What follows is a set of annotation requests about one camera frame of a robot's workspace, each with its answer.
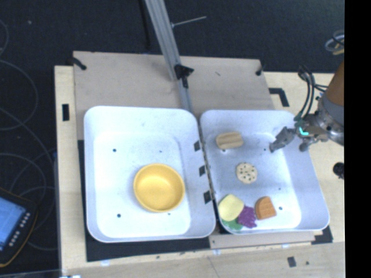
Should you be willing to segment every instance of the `orange cylinder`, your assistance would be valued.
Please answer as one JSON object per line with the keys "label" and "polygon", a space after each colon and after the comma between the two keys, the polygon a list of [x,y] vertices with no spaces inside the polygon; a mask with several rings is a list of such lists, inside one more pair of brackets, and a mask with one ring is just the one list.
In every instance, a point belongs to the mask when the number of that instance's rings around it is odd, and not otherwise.
{"label": "orange cylinder", "polygon": [[344,60],[336,70],[326,90],[326,96],[332,103],[344,106]]}

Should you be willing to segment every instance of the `wooden table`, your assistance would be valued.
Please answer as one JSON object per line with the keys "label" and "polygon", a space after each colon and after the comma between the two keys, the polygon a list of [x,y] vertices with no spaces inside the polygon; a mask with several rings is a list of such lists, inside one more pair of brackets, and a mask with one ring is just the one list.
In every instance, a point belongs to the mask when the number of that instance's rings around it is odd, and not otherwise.
{"label": "wooden table", "polygon": [[[345,277],[344,180],[333,173],[344,162],[344,148],[332,141],[310,148],[312,162],[330,211],[333,241],[312,244],[323,232],[235,236],[213,233],[209,250],[150,254],[86,261],[85,230],[77,141],[90,107],[130,105],[180,108],[177,84],[169,80],[163,57],[75,52],[86,70],[56,66],[60,259],[63,275],[82,277]],[[263,72],[259,60],[181,57],[195,69],[189,76],[194,114],[207,109],[282,109],[296,114],[306,84],[296,73]],[[331,74],[315,74],[327,85]],[[283,106],[274,90],[284,91]]]}

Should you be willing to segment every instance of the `cookie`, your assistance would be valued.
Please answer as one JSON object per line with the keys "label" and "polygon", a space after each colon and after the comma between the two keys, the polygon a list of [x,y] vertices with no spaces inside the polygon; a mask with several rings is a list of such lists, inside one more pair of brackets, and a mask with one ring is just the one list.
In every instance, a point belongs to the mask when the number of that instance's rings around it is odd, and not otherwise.
{"label": "cookie", "polygon": [[243,146],[240,132],[228,132],[216,137],[216,144],[220,149],[229,149]]}
{"label": "cookie", "polygon": [[261,197],[255,203],[255,214],[258,220],[263,220],[277,215],[270,197]]}
{"label": "cookie", "polygon": [[219,216],[224,221],[235,220],[244,207],[243,201],[235,195],[225,196],[218,205]]}
{"label": "cookie", "polygon": [[257,169],[249,163],[240,163],[236,167],[236,175],[238,180],[244,184],[250,184],[257,179]]}

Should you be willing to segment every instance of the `metal pole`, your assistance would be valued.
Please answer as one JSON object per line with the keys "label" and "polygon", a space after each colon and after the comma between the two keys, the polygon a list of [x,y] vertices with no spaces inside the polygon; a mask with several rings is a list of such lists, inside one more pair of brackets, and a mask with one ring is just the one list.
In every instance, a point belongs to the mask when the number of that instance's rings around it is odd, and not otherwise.
{"label": "metal pole", "polygon": [[[162,54],[168,65],[170,78],[174,81],[178,81],[175,66],[181,65],[180,56],[164,0],[145,0],[145,2]],[[182,81],[178,81],[178,83],[182,106],[184,109],[192,112],[192,104],[188,95],[188,89],[183,86]]]}

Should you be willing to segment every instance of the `yellow bowl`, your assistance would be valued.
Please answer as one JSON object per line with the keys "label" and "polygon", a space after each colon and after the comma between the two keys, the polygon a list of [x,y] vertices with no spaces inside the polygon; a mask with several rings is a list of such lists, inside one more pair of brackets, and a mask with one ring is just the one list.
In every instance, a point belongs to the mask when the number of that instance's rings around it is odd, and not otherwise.
{"label": "yellow bowl", "polygon": [[160,163],[148,164],[141,168],[135,175],[133,187],[138,202],[152,212],[175,209],[186,192],[179,173]]}

